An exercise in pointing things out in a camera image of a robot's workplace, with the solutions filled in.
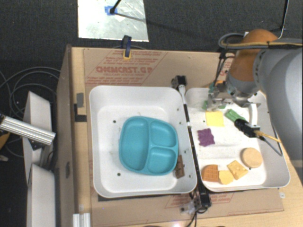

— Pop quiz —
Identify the yellow cheese slice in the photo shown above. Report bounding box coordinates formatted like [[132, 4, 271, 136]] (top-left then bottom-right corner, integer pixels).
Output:
[[205, 110, 225, 128]]

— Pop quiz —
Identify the white plastic tray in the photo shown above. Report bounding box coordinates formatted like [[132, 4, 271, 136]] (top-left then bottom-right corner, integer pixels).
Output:
[[89, 85, 198, 199], [185, 87, 291, 192]]

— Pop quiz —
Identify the yellow cheese wedge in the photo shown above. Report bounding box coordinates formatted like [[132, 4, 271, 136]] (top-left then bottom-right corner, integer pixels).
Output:
[[226, 160, 250, 181]]

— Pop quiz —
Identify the small yellow toy food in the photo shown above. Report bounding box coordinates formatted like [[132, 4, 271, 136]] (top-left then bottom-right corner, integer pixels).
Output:
[[218, 170, 235, 185]]

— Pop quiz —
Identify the black block with thin wires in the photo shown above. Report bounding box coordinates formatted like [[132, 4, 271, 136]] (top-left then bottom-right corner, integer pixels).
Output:
[[171, 75, 188, 88], [193, 190, 212, 210]]

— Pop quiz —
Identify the green ribbed toy vegetable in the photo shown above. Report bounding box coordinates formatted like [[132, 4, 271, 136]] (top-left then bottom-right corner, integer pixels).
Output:
[[224, 108, 242, 123]]

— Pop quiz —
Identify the tan round biscuit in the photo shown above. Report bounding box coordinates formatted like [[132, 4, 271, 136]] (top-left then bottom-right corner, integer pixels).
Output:
[[241, 147, 264, 169]]

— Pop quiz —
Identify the small green toy food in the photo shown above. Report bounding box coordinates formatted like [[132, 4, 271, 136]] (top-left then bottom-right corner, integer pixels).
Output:
[[202, 100, 227, 110]]

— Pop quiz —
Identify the thin black and white rod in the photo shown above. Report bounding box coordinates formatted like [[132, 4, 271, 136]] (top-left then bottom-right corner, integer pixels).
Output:
[[178, 85, 207, 198]]

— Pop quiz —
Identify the brown cardboard board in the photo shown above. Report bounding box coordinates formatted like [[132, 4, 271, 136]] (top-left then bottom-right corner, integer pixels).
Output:
[[82, 47, 285, 222]]

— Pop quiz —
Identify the blue divided plate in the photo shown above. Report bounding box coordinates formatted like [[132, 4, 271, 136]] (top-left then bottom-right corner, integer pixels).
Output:
[[118, 116, 179, 177]]

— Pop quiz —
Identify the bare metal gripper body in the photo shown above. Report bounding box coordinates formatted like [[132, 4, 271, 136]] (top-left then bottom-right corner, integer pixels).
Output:
[[207, 82, 261, 108]]

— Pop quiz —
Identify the orange waffle piece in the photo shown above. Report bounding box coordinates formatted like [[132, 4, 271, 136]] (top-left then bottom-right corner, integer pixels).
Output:
[[201, 164, 220, 183]]

